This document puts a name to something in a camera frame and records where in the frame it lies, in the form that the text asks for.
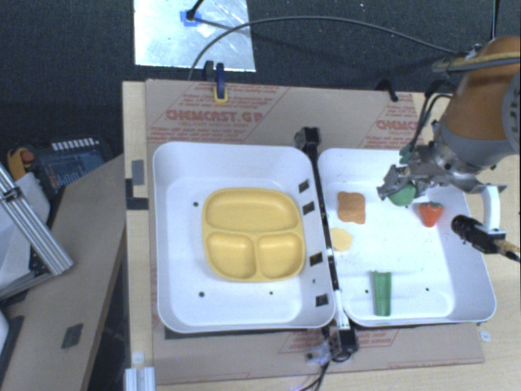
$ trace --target white tray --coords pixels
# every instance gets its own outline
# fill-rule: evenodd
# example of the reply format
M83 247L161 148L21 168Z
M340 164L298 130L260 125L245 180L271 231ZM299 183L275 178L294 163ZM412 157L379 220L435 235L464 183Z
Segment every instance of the white tray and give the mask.
M376 187L397 152L328 149L318 161L330 228L352 235L352 246L335 253L342 301L350 319L363 326L403 326L484 321L493 316L496 299L481 253L465 245L450 228L458 214L468 215L465 196L455 187L437 187L408 208L381 201ZM338 219L339 191L366 198L366 223ZM425 227L418 203L444 206L440 220ZM392 312L374 314L371 272L392 272Z
M153 159L157 235L158 309L177 332L309 328L328 324L335 302L327 264L313 169L292 147L166 143ZM299 185L309 188L300 192ZM306 262L295 277L242 283L221 278L207 262L202 210L215 190L257 187L280 190L299 206ZM314 202L315 210L302 212ZM322 253L321 263L310 257ZM327 303L317 306L317 297Z

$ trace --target blue clamp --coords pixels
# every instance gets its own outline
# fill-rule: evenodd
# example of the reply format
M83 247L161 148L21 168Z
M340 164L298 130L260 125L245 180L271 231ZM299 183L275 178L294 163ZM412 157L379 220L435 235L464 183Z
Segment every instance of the blue clamp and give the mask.
M195 17L193 20L188 20L186 18L187 13L188 13L188 10L179 12L179 17L181 18L181 22L185 26L187 26L188 28L194 28L195 26L199 26L201 24L201 22L199 22L199 20L203 19L203 18L201 17L201 14L198 11L195 13Z
M225 85L225 65L222 62L216 66L213 100L216 103L226 103L228 101L228 91Z

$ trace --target metal plate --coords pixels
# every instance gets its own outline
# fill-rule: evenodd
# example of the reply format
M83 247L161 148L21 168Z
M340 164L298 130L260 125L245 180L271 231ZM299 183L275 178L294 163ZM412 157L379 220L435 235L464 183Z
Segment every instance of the metal plate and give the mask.
M136 65L189 68L197 54L224 29L198 24L186 26L181 13L197 0L134 0ZM246 0L204 0L197 17L226 27L248 22ZM249 28L225 37L199 61L222 62L228 71L255 72Z

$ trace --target yellow plate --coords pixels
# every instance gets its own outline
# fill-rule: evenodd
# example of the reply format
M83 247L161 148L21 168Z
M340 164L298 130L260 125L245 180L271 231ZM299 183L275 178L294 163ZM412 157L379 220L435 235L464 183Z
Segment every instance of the yellow plate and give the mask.
M304 266L304 229L293 199L264 188L226 188L204 202L206 258L232 281L282 281Z

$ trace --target green toy object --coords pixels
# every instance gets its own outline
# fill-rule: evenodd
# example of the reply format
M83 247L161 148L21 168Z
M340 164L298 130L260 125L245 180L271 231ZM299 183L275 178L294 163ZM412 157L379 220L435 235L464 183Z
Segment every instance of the green toy object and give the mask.
M373 272L374 313L377 316L391 315L391 273Z
M416 187L413 183L407 182L407 185L398 192L391 194L388 198L394 204L398 206L407 207L413 202L414 196L416 195Z

